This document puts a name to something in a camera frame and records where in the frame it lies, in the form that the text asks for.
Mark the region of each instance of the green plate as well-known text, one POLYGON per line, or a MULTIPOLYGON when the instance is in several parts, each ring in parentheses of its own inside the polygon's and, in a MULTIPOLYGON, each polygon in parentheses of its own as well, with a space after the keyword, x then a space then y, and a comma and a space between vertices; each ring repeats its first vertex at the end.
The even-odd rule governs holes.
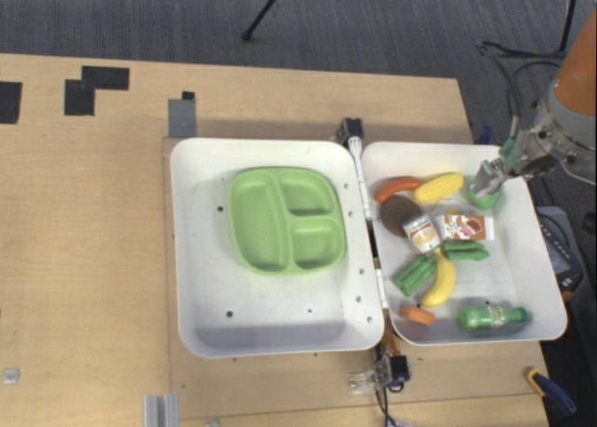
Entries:
POLYGON ((336 192, 317 172, 242 172, 230 183, 228 203, 236 253, 256 272, 289 275, 325 269, 346 251, 336 192))

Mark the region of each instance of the blue screwdriver handle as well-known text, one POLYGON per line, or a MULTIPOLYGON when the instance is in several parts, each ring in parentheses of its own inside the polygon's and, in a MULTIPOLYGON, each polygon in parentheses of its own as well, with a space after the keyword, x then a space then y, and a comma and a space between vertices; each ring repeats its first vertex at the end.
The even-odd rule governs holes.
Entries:
POLYGON ((541 374, 534 374, 533 380, 564 416, 570 417, 576 412, 576 404, 553 380, 541 376, 541 374))

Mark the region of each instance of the banana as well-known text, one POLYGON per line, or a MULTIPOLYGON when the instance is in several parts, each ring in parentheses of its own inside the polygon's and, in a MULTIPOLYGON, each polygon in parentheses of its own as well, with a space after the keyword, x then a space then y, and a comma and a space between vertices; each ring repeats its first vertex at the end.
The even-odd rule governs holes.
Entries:
POLYGON ((456 280, 456 268, 453 263, 441 253, 439 247, 434 253, 437 256, 436 280, 421 300, 421 305, 425 308, 434 308, 445 302, 456 280))

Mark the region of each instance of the gray carpet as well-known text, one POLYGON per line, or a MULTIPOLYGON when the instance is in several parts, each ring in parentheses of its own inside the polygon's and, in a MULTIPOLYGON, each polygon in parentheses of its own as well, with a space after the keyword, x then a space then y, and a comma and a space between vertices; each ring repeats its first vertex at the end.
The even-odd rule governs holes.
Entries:
MULTIPOLYGON (((475 43, 552 51, 566 11, 566 0, 279 0, 254 41, 242 42, 264 2, 0 0, 0 52, 455 77, 474 138, 487 126, 500 144, 509 128, 507 84, 475 43)), ((578 0, 573 36, 593 8, 593 0, 578 0)), ((544 66, 520 72, 527 106, 554 74, 544 66)), ((594 288, 595 239, 580 229, 595 211, 593 187, 560 169, 531 187, 537 205, 569 214, 594 288)))

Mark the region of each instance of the wooden table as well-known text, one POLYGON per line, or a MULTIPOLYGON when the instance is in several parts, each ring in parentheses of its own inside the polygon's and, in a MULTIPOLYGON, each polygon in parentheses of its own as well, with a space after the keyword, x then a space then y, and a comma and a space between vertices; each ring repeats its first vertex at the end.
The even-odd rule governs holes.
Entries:
MULTIPOLYGON (((165 268, 168 99, 196 92, 200 136, 325 140, 343 117, 361 117, 368 143, 470 142, 449 79, 0 55, 0 81, 23 84, 19 122, 0 124, 0 371, 21 370, 19 383, 0 384, 9 427, 139 426, 144 394, 181 393, 165 268), (95 117, 66 117, 64 80, 82 65, 128 67, 130 88, 97 90, 95 117)), ((538 343, 402 347, 413 379, 392 396, 398 420, 547 425, 523 379, 530 366, 546 372, 538 343)), ((361 355, 251 358, 240 370, 198 358, 212 401, 181 425, 380 426, 374 399, 349 397, 341 381, 361 355), (328 394, 290 395, 272 376, 286 369, 327 379, 328 394), (270 396, 257 406, 251 392, 270 396)))

